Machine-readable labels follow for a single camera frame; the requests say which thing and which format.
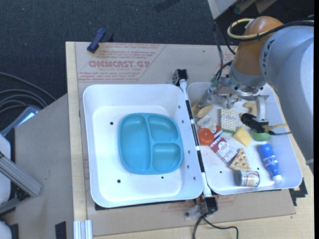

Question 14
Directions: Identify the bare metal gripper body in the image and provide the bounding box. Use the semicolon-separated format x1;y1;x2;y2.
214;75;263;102

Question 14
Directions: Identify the beige toy bread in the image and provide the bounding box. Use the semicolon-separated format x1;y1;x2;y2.
191;103;214;119

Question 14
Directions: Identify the white patterned carton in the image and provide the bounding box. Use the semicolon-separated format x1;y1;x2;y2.
220;108;237;132

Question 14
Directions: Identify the beige toy biscuit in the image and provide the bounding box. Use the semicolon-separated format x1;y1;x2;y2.
243;102;257;116

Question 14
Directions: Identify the yellow and white packet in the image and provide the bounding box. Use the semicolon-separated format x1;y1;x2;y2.
195;115;216;131

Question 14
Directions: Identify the yellow cheese wedge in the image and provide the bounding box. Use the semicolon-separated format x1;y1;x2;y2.
232;125;253;147

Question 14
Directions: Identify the thin black and white rod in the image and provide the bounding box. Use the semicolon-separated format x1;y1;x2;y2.
179;79;212;197

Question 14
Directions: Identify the red can with orange lid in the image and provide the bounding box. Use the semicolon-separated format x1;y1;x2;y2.
197;125;223;146

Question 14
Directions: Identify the green toy pear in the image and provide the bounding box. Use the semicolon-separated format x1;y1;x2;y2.
250;129;271;142

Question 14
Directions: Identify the red and white carton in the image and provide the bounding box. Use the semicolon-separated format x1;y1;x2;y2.
208;136;238;165

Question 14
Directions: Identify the yellow pizza slice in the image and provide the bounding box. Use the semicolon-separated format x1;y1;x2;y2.
228;147;251;172

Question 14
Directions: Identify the white plastic tray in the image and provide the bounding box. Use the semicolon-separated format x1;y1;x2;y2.
186;81;303;196
82;83;205;208

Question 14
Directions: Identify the brown cardboard board red print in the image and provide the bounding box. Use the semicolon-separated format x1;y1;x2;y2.
74;41;297;236

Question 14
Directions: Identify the blue and white bottle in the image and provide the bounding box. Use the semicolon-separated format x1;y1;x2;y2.
257;143;284;185

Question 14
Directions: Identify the small red and white can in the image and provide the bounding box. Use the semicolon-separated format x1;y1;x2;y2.
233;169;261;187

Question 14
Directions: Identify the blue divided plate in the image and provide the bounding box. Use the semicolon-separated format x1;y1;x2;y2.
118;113;183;175

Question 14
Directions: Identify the black cylinder on white bracket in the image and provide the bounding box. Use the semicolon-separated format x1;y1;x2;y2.
240;95;271;133

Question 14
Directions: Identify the black block with thin wires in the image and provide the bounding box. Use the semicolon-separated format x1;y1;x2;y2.
173;68;188;86
195;195;219;218

